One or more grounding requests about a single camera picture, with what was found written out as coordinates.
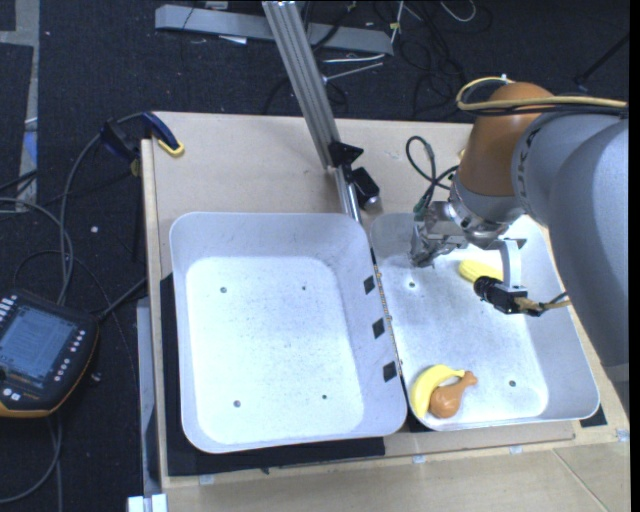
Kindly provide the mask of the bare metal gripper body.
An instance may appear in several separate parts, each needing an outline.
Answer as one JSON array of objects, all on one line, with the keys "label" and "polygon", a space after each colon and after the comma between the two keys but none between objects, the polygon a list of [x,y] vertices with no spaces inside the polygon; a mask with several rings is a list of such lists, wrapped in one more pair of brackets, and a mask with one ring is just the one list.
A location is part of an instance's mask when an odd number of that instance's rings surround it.
[{"label": "bare metal gripper body", "polygon": [[449,250],[468,244],[489,249],[509,228],[509,198],[450,197],[436,201],[416,225],[424,248],[440,242]]}]

